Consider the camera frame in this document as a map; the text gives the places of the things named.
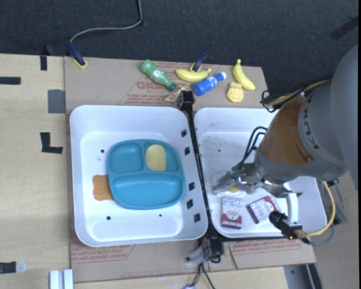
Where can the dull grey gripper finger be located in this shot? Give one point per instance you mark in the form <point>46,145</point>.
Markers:
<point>249,189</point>
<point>224,183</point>

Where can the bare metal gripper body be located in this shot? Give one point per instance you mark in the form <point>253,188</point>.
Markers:
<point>250,175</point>

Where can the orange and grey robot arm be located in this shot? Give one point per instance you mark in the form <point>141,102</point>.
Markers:
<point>291,137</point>

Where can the small yellow round toy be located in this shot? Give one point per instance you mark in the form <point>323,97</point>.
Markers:
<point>234,188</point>

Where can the red and white carton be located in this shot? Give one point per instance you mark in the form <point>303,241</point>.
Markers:
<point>262,209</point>
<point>231,213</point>

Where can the thin black rod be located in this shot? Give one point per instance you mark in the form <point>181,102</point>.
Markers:
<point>198,161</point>

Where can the white plastic tray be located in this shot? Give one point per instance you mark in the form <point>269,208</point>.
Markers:
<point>132,227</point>
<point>225,137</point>

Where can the yellow oval biscuit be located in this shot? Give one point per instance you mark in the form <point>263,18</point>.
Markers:
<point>156,157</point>

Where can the blue divided plate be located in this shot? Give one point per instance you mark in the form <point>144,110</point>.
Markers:
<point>144,188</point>

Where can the yellow corn piece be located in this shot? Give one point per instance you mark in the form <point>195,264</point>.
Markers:
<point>235,92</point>

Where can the blue bottle white cap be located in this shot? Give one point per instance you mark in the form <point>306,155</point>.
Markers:
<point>206,85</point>

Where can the yellow banana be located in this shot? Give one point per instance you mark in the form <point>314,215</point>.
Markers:
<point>192,75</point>
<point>241,76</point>

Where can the pizza slice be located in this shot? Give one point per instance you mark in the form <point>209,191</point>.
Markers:
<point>173,96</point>

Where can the orange bread slice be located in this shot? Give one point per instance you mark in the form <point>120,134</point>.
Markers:
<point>100,188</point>

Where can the green bottle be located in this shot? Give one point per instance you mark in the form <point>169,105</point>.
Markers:
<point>156,74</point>

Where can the brown cardboard board red print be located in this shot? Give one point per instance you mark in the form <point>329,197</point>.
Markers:
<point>108,83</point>

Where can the black cylinder on white bracket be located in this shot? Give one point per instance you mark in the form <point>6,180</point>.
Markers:
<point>281,220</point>

